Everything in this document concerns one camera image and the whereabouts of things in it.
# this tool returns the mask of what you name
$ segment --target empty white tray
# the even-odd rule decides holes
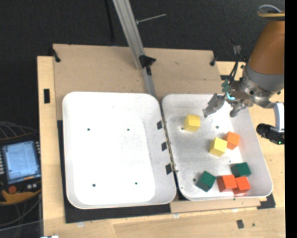
[[[166,204],[176,195],[160,105],[149,94],[63,99],[67,197],[80,209]]]
[[[248,177],[251,189],[239,197],[264,197],[272,192],[272,180],[262,154],[256,131],[248,109],[241,110],[231,118],[232,107],[225,102],[216,113],[204,118],[203,109],[212,95],[172,94],[162,101],[170,151],[181,193],[189,200],[201,201],[234,197],[232,192],[220,192],[217,181],[205,192],[195,183],[204,171],[219,177],[230,175],[233,164],[247,162],[251,170]],[[201,117],[201,127],[196,132],[183,130],[188,114]],[[240,144],[218,157],[209,153],[215,137],[222,138],[228,131],[240,135]]]

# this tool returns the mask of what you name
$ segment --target orange cube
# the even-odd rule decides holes
[[[223,139],[227,141],[227,148],[233,150],[239,145],[240,135],[229,131]]]
[[[247,177],[236,177],[236,182],[238,187],[233,190],[233,193],[236,194],[244,194],[249,189],[251,189],[249,180]]]
[[[234,175],[226,175],[217,178],[217,184],[220,192],[232,191],[238,188]]]

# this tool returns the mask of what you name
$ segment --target black connector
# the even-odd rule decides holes
[[[271,125],[261,123],[256,130],[261,137],[267,138],[275,144],[284,145],[284,131],[278,132],[273,128]]]

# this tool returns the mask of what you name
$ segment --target button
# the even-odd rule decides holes
[[[15,185],[11,185],[8,187],[8,192],[10,194],[15,194],[17,192],[17,187]]]

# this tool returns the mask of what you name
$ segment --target display screen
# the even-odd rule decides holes
[[[4,145],[2,151],[9,184],[41,176],[34,141]]]

